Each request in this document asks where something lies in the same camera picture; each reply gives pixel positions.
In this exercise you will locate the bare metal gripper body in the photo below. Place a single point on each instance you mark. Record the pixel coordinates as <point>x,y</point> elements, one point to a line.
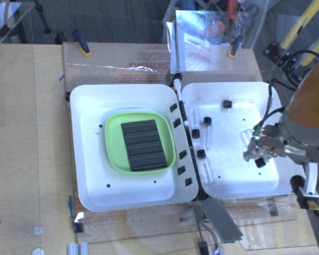
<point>271,138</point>

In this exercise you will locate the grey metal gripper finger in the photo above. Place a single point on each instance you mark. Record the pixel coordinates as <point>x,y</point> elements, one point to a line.
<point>251,150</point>
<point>271,154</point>

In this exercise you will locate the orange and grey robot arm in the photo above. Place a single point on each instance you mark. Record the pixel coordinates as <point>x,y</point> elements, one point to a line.
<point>307,102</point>

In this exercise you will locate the white plastic tray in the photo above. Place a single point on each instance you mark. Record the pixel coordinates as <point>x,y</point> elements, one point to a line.
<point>234,169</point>
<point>95,153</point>

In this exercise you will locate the black ribbed rack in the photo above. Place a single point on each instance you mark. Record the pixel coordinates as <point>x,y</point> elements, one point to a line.
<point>144,145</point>

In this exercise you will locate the green plate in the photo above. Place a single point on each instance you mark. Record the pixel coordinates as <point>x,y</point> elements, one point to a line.
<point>114,142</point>

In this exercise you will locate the black cylinder on white bracket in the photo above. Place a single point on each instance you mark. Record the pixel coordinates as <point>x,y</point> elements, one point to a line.
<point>311,180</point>

